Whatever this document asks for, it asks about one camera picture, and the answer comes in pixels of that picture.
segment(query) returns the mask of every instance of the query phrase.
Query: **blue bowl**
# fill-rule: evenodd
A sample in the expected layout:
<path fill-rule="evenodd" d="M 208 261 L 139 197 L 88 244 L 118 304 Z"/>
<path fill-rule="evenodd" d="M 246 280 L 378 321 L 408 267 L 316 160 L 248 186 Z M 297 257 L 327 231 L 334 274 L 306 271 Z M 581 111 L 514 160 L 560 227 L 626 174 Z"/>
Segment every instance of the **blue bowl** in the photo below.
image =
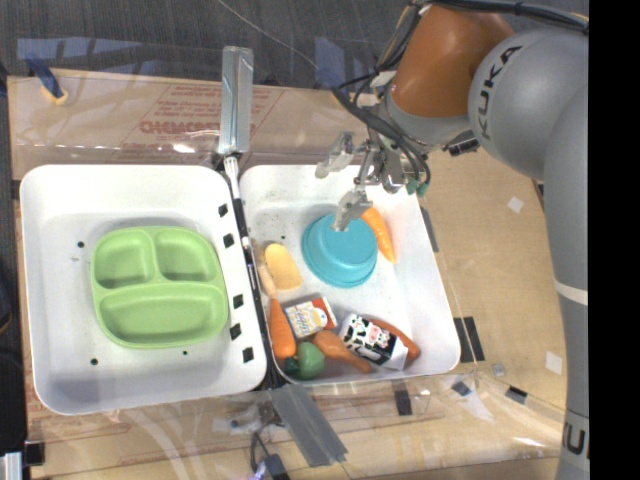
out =
<path fill-rule="evenodd" d="M 321 281 L 339 288 L 353 288 L 371 277 L 378 259 L 378 242 L 362 219 L 346 231 L 331 229 L 334 215 L 312 222 L 302 235 L 302 257 Z"/>

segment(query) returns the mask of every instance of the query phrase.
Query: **green plate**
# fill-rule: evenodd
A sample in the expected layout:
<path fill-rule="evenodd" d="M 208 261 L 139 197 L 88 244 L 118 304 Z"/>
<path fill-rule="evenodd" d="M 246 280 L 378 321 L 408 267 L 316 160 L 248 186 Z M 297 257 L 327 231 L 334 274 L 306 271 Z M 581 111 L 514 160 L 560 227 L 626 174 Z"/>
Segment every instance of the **green plate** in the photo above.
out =
<path fill-rule="evenodd" d="M 198 343 L 218 334 L 229 315 L 213 245 L 183 227 L 106 234 L 93 251 L 91 288 L 100 327 L 125 347 Z"/>

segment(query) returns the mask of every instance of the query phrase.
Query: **dark floor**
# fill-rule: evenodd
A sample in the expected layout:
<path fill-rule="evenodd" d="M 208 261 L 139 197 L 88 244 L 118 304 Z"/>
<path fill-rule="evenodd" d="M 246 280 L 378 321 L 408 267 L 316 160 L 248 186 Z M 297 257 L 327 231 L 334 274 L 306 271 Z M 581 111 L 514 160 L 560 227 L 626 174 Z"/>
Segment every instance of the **dark floor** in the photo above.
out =
<path fill-rule="evenodd" d="M 249 47 L 254 81 L 327 88 L 367 71 L 409 0 L 0 0 L 0 61 L 220 78 L 226 45 Z M 589 14 L 589 0 L 508 0 Z M 516 30 L 539 26 L 520 18 Z M 25 438 L 6 98 L 0 98 L 0 274 L 12 323 L 0 335 L 0 455 Z"/>

